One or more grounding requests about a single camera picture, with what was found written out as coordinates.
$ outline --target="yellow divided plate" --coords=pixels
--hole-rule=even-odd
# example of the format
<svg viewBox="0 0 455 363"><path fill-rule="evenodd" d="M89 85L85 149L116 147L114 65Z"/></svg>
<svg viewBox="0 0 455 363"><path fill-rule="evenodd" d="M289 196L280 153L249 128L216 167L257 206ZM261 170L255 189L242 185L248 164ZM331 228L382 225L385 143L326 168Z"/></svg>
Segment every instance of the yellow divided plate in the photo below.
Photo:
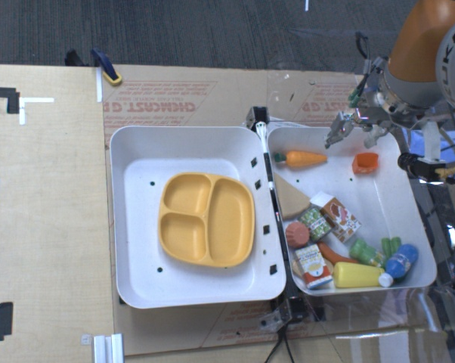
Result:
<svg viewBox="0 0 455 363"><path fill-rule="evenodd" d="M242 182L185 172L167 181L159 211L159 240L181 261L215 267L239 265L251 253L255 207Z"/></svg>

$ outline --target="white bottle cap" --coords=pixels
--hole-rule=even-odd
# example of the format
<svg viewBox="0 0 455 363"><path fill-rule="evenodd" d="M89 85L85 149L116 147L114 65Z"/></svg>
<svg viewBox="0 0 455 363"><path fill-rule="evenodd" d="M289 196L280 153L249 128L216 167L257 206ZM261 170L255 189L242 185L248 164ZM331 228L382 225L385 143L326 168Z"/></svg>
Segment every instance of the white bottle cap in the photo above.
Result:
<svg viewBox="0 0 455 363"><path fill-rule="evenodd" d="M379 284L381 287L390 287L394 283L394 278L389 273L382 273L379 276Z"/></svg>

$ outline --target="yellow bottle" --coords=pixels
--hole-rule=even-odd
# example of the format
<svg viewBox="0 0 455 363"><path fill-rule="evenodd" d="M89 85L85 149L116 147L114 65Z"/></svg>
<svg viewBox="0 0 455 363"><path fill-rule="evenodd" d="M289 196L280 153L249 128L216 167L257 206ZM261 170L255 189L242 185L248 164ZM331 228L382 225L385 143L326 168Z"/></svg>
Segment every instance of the yellow bottle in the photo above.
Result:
<svg viewBox="0 0 455 363"><path fill-rule="evenodd" d="M384 269L351 262L337 262L333 266L336 287L379 287L379 276Z"/></svg>

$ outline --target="blue bottle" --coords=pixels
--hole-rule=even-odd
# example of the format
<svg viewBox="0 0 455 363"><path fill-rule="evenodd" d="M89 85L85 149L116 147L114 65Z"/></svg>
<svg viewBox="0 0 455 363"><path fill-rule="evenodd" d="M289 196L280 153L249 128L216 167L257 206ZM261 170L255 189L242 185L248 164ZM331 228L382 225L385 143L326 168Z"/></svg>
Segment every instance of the blue bottle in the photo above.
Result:
<svg viewBox="0 0 455 363"><path fill-rule="evenodd" d="M411 244L400 245L398 250L385 263L385 273L379 277L381 287L390 287L394 279L406 275L410 267L419 258L419 251Z"/></svg>

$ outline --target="white plastic tub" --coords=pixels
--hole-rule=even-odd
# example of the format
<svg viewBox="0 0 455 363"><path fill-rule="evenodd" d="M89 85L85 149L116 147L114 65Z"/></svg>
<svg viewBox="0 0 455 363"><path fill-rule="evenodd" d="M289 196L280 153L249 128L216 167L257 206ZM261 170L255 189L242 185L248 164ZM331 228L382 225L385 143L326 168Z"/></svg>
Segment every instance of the white plastic tub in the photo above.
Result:
<svg viewBox="0 0 455 363"><path fill-rule="evenodd" d="M110 159L116 283L127 304L148 309L259 301L283 292L286 271L255 133L243 127L126 126L111 138ZM163 250L157 223L161 196L167 181L182 172L228 176L251 191L255 238L246 261L213 268Z"/></svg>
<svg viewBox="0 0 455 363"><path fill-rule="evenodd" d="M337 253L348 256L349 247L356 237L382 251L383 237L399 236L403 244L411 243L418 248L419 259L403 282L388 289L429 286L436 278L437 268L407 173L397 164L401 152L395 138L392 135L380 138L377 145L368 150L364 147L367 134L355 129L345 140L325 149L323 137L328 131L329 128L321 127L280 127L272 130L268 135L268 148L273 172L309 197L319 191L336 197L362 223L353 238L343 244L333 234L327 235L326 242ZM326 154L328 161L305 169L291 169L282 163L275 163L273 155L287 150ZM355 175L351 167L353 159L356 154L365 151L379 155L379 168L370 174ZM283 222L284 227L293 220ZM290 251L290 256L293 258L293 251ZM337 289L331 282L309 290L301 278L296 275L293 278L303 292L312 296L385 289Z"/></svg>

